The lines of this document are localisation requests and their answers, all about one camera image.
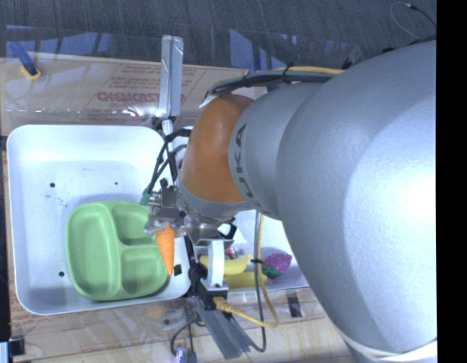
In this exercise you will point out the purple grapes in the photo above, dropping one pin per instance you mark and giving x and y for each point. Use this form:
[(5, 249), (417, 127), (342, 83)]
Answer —
[(278, 264)]

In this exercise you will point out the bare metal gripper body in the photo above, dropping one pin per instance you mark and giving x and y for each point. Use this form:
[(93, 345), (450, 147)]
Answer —
[(203, 231)]

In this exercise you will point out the small red can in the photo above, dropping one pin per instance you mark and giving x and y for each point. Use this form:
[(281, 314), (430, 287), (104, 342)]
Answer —
[(231, 252)]

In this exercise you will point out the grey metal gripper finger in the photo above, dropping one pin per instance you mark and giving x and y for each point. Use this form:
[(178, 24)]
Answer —
[(178, 230), (151, 226)]

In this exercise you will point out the orange toy carrot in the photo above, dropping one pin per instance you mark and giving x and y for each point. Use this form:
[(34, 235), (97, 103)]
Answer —
[(166, 248)]

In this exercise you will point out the yellow banana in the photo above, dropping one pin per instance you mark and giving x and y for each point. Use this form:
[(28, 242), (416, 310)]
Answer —
[(243, 280), (235, 265)]

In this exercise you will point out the black cylinder on white bracket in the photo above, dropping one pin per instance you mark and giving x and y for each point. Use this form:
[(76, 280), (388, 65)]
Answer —
[(215, 263)]

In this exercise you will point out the brown cardboard board red print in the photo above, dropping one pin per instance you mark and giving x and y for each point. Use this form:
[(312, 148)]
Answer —
[(90, 89)]

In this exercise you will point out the green divided plate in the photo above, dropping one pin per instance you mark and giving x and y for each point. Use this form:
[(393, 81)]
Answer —
[(93, 252)]

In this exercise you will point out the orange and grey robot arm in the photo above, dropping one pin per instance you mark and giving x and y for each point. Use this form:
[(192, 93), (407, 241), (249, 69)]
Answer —
[(331, 187)]

